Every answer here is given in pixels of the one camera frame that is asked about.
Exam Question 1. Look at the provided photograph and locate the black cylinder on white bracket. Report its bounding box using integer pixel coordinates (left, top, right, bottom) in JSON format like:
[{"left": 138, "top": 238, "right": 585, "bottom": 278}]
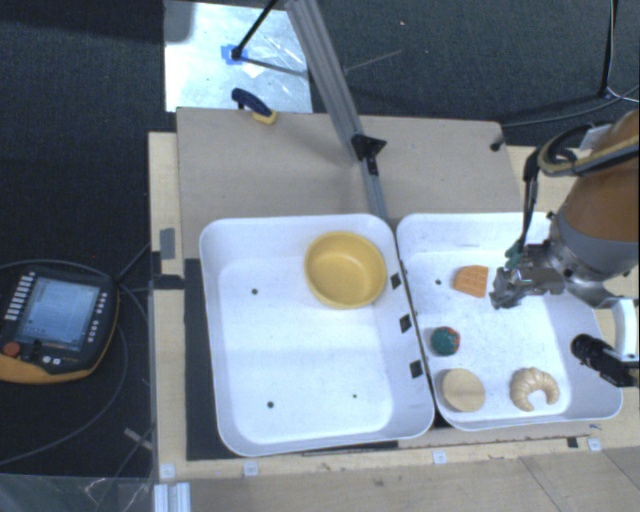
[{"left": 570, "top": 296, "right": 640, "bottom": 389}]

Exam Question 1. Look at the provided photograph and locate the yellow bowl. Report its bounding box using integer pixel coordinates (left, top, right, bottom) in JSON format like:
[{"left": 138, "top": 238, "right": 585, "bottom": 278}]
[{"left": 303, "top": 230, "right": 389, "bottom": 311}]

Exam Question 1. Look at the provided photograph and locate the brown cardboard board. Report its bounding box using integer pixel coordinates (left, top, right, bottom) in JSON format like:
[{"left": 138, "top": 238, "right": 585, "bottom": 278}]
[{"left": 175, "top": 106, "right": 593, "bottom": 450}]

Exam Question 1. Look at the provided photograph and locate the green and red ball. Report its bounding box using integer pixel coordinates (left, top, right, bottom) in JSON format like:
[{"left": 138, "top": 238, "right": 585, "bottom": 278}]
[{"left": 429, "top": 325, "right": 462, "bottom": 358}]

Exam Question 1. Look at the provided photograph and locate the white plastic tray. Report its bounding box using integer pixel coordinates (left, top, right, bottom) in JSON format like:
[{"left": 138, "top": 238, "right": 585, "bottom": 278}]
[
  {"left": 395, "top": 211, "right": 624, "bottom": 433},
  {"left": 198, "top": 213, "right": 436, "bottom": 458}
]

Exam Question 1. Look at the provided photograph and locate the beige round biscuit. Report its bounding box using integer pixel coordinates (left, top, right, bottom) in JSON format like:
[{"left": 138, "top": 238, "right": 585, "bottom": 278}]
[{"left": 439, "top": 367, "right": 487, "bottom": 414}]

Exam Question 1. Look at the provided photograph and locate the cream croissant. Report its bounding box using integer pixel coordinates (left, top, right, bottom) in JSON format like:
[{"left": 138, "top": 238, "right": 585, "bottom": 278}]
[{"left": 508, "top": 366, "right": 562, "bottom": 413}]

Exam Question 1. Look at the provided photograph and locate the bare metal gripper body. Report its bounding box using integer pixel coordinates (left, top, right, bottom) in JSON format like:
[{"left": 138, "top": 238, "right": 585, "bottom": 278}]
[{"left": 514, "top": 241, "right": 627, "bottom": 309}]

